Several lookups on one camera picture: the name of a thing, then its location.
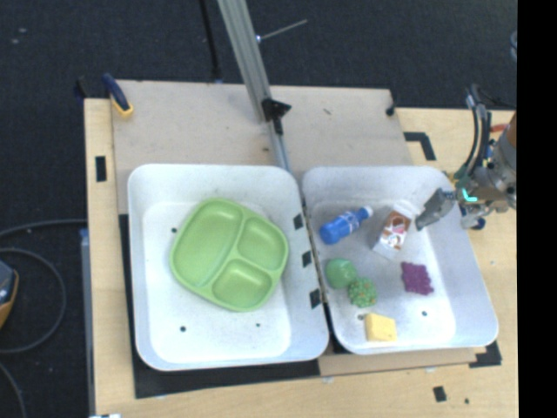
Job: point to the yellow cheese wedge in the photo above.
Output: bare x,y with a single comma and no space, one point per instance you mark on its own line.
380,328

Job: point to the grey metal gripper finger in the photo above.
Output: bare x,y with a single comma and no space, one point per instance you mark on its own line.
443,195
431,218

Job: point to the purple grapes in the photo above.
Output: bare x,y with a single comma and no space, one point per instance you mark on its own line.
417,278

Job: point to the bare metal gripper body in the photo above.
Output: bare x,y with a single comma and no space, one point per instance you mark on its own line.
491,190

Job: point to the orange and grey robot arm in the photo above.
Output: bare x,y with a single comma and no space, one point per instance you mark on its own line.
510,142

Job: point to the green round fruit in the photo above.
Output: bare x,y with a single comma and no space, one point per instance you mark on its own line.
339,273

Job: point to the white plastic tray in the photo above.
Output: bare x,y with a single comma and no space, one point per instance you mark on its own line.
226,338
452,303

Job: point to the green divided plate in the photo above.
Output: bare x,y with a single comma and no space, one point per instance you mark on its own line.
226,251

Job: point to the white and brown carton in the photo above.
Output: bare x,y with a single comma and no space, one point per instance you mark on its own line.
393,233

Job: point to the pale wood board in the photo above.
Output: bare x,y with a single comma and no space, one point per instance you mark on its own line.
196,124

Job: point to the green broccoli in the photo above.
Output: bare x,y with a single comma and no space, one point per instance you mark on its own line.
362,292

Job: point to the blue bottle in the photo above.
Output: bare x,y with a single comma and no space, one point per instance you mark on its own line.
341,227

